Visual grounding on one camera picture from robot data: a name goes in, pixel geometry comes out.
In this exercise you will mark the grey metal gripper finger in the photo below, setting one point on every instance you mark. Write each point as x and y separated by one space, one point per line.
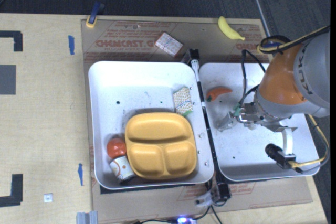
232 115
223 123

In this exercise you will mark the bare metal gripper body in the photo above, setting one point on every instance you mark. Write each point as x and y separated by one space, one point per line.
250 112

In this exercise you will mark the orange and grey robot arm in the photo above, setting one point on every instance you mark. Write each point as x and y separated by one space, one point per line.
283 78

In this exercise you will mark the thin black and white rod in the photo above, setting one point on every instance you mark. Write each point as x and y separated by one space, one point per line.
207 123

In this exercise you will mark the orange carrot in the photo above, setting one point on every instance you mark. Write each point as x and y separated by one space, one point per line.
216 93

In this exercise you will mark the white plastic tray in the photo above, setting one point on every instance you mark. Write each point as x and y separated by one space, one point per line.
241 149
147 81

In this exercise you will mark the white orange patterned packet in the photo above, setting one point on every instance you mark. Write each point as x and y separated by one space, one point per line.
183 101

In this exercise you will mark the yellow divided plate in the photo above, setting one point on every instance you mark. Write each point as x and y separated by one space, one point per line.
160 147

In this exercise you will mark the yellow banana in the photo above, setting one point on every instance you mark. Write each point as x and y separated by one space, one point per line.
229 29

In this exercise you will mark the white orange patterned carton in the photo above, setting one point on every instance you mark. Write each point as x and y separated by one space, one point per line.
169 44

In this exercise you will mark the white bottle with orange cap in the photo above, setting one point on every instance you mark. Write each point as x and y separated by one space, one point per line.
120 162

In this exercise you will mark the brown cardboard board, red print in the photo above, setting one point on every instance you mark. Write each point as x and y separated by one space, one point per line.
126 39

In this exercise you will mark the black cylinder on white bracket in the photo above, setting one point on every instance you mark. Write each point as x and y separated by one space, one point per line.
284 158

